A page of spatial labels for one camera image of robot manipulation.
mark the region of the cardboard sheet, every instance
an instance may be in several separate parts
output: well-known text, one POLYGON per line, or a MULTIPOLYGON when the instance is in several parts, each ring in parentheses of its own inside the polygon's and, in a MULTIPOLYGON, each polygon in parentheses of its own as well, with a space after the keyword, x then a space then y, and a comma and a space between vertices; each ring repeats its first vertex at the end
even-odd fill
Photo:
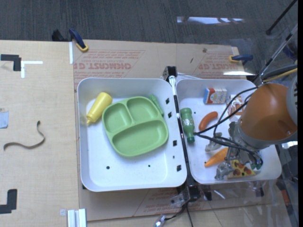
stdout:
MULTIPOLYGON (((77 112, 77 86, 82 79, 99 78, 160 78, 166 66, 176 66, 178 73, 199 78, 243 79, 227 77, 225 72, 244 71, 241 62, 230 63, 229 55, 237 55, 235 47, 208 44, 164 44, 125 41, 84 41, 89 50, 82 53, 73 42, 73 65, 75 86, 75 108, 77 112)), ((176 213, 180 209, 170 205, 170 198, 177 195, 176 189, 140 189, 113 192, 91 192, 85 189, 80 179, 79 135, 78 179, 80 208, 87 209, 87 220, 102 220, 134 216, 176 213)), ((270 201, 267 197, 256 198, 247 190, 247 185, 231 185, 225 191, 237 188, 238 195, 228 200, 215 194, 209 202, 203 198, 191 205, 191 210, 209 210, 260 204, 270 201)))

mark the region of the green bottle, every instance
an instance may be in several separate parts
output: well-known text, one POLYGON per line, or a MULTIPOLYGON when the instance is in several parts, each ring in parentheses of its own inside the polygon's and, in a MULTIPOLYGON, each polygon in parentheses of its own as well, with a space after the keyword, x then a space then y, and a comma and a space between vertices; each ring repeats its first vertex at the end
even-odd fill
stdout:
POLYGON ((191 112, 190 108, 182 108, 180 110, 182 127, 183 127, 184 133, 187 136, 188 143, 195 142, 195 138, 194 138, 195 124, 194 124, 194 120, 193 120, 191 113, 192 112, 191 112))

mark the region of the yellow bottle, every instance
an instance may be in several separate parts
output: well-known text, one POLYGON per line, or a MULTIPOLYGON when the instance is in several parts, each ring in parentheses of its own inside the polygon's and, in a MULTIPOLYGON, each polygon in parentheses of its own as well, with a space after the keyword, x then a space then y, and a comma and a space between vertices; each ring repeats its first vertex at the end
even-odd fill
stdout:
POLYGON ((112 102, 113 98, 109 94, 101 92, 96 98, 93 106, 90 108, 89 113, 86 115, 88 119, 86 124, 96 122, 101 117, 104 109, 112 102))

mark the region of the black cord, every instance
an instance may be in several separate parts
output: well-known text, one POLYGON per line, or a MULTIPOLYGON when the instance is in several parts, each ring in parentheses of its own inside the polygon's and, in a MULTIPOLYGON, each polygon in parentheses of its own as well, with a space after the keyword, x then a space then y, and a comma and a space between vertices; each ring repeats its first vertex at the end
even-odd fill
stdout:
POLYGON ((287 72, 289 70, 293 70, 293 69, 296 69, 296 68, 298 68, 297 64, 291 64, 291 65, 284 66, 282 68, 278 68, 278 69, 273 70, 273 71, 269 71, 269 72, 263 74, 262 80, 266 80, 268 78, 278 76, 278 75, 280 75, 284 72, 287 72))
POLYGON ((201 138, 204 138, 204 139, 207 139, 207 140, 210 140, 214 143, 217 143, 219 145, 222 145, 222 146, 227 146, 227 147, 231 147, 231 148, 236 148, 236 149, 241 149, 241 150, 244 150, 244 151, 247 151, 248 153, 254 155, 255 152, 251 151, 251 150, 248 150, 246 148, 243 148, 242 146, 238 146, 238 145, 235 145, 235 144, 230 144, 230 143, 227 143, 227 142, 224 142, 222 140, 218 140, 214 137, 209 137, 207 135, 197 135, 198 137, 201 137, 201 138))
POLYGON ((191 220, 191 216, 190 216, 190 214, 189 214, 189 210, 188 210, 188 204, 186 205, 186 211, 187 211, 187 215, 188 215, 188 218, 189 218, 189 221, 190 221, 191 227, 194 227, 194 225, 193 225, 193 221, 191 220))
POLYGON ((252 87, 252 88, 249 88, 249 89, 246 89, 246 90, 244 90, 244 91, 239 92, 239 93, 238 93, 236 96, 234 96, 233 99, 227 104, 227 106, 226 106, 224 112, 222 113, 220 119, 218 120, 218 122, 217 122, 216 124, 214 124, 213 126, 210 126, 210 127, 206 128, 205 130, 202 130, 202 131, 199 131, 199 132, 194 132, 194 135, 199 135, 199 134, 202 134, 202 133, 204 133, 204 132, 206 132, 206 131, 209 131, 209 130, 213 129, 214 127, 217 127, 219 124, 223 123, 224 121, 228 120, 228 119, 231 118, 232 116, 234 116, 240 109, 242 109, 242 108, 247 104, 247 102, 244 103, 243 105, 241 105, 237 110, 235 110, 235 111, 234 111, 233 113, 231 113, 229 116, 227 116, 226 118, 224 118, 223 120, 221 120, 221 119, 223 118, 223 115, 225 114, 226 110, 227 110, 228 107, 232 104, 232 101, 233 101, 236 97, 238 97, 238 96, 239 96, 240 94, 242 94, 242 93, 245 93, 245 92, 254 90, 254 89, 256 89, 256 88, 258 88, 258 87, 252 87))
POLYGON ((187 206, 187 203, 183 204, 181 210, 178 213, 176 213, 174 216, 172 216, 170 218, 165 218, 164 220, 167 221, 167 220, 170 220, 172 218, 179 216, 180 214, 182 214, 184 212, 186 206, 187 206))
POLYGON ((190 221, 191 227, 194 227, 193 222, 192 222, 192 219, 191 219, 191 216, 190 216, 190 214, 189 214, 189 210, 188 210, 188 202, 186 202, 185 204, 182 205, 182 208, 181 208, 181 210, 180 210, 178 213, 176 213, 174 216, 172 216, 172 217, 170 217, 170 218, 165 218, 164 220, 167 221, 167 220, 170 220, 170 219, 172 219, 172 218, 175 218, 175 217, 181 215, 181 214, 184 212, 185 209, 186 209, 186 211, 187 211, 187 214, 188 214, 188 217, 189 217, 189 221, 190 221))
POLYGON ((235 145, 237 145, 237 146, 239 146, 239 147, 242 147, 242 145, 240 145, 239 143, 237 143, 237 142, 235 142, 235 141, 233 141, 233 140, 231 140, 231 139, 228 139, 228 138, 225 138, 225 137, 221 137, 221 136, 216 136, 215 138, 216 138, 216 139, 225 140, 225 141, 228 141, 228 142, 230 142, 230 143, 233 143, 233 144, 235 144, 235 145))
POLYGON ((253 94, 253 93, 249 94, 249 95, 245 98, 244 102, 247 102, 247 100, 251 97, 252 94, 253 94))
MULTIPOLYGON (((225 112, 228 110, 228 107, 232 104, 232 102, 239 96, 241 95, 242 93, 245 93, 245 92, 249 92, 251 90, 254 90, 254 89, 257 89, 258 87, 252 87, 252 88, 249 88, 249 89, 246 89, 246 90, 243 90, 241 92, 239 92, 238 94, 236 94, 236 96, 234 96, 232 98, 232 100, 229 101, 229 103, 227 104, 226 108, 224 109, 223 113, 221 114, 221 117, 219 118, 218 122, 223 118, 225 112)), ((230 114, 225 120, 231 118, 233 115, 235 115, 240 109, 242 109, 245 105, 247 104, 247 102, 244 102, 244 104, 242 104, 237 110, 235 110, 232 114, 230 114)), ((218 125, 215 126, 214 128, 214 136, 215 136, 215 132, 217 130, 217 127, 218 125)))

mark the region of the green divided plate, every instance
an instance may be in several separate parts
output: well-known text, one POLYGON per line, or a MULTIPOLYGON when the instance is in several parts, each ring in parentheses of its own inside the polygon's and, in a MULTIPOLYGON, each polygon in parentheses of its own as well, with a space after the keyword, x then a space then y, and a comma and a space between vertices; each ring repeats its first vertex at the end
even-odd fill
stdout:
POLYGON ((102 122, 111 145, 124 157, 152 151, 163 145, 169 135, 161 113, 143 96, 111 104, 103 111, 102 122))

